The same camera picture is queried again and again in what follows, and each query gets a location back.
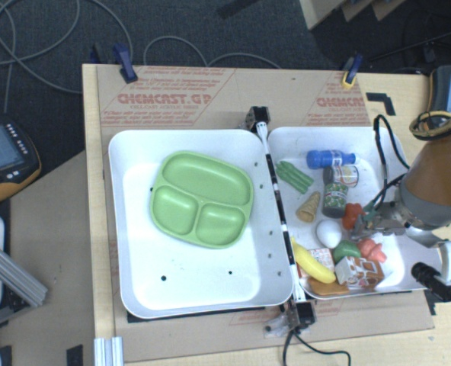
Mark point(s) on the white labelled can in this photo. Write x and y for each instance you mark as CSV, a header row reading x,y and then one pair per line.
x,y
343,174

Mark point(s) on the tan ice cream cone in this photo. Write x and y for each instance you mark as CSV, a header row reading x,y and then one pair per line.
x,y
310,208

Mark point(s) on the white and orange carton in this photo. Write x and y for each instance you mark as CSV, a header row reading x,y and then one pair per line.
x,y
359,275

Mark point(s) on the small orange packet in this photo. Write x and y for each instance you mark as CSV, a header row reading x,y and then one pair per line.
x,y
322,257

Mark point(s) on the white plastic tray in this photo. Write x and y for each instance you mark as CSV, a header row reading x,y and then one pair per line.
x,y
195,280
298,143

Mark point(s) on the black cylinder on white bracket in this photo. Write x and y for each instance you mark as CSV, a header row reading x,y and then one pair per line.
x,y
431,277

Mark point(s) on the green labelled can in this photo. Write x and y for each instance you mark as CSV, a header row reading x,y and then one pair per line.
x,y
335,200

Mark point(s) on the thin black and white rod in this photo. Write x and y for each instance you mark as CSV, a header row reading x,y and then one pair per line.
x,y
276,189

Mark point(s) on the yellow banana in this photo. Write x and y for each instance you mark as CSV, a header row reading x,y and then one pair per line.
x,y
315,267

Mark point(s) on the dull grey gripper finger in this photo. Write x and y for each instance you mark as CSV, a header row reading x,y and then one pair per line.
x,y
362,219
357,234

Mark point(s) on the pink toy ice cream swirl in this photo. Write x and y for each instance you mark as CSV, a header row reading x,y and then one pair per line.
x,y
374,251

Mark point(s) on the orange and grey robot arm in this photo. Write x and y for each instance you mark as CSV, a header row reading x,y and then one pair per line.
x,y
435,174

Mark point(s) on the green divided plate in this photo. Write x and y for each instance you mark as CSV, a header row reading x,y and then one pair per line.
x,y
202,193

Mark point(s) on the green toy pepper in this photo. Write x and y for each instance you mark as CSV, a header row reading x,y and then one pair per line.
x,y
345,250

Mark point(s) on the blue bottle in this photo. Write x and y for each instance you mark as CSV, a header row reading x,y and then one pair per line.
x,y
324,158

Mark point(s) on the green beans bunch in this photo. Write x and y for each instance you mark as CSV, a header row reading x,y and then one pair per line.
x,y
295,177

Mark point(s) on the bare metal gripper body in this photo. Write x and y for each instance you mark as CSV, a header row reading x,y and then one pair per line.
x,y
391,217

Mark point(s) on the white egg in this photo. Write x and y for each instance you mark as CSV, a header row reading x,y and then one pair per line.
x,y
329,233

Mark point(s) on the brown cardboard board red print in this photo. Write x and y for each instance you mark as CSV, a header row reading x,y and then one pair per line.
x,y
210,90

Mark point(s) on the orange flat biscuit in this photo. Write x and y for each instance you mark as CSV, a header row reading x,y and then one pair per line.
x,y
326,289

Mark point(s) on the red-orange toy pepper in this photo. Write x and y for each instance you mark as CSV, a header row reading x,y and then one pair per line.
x,y
350,214

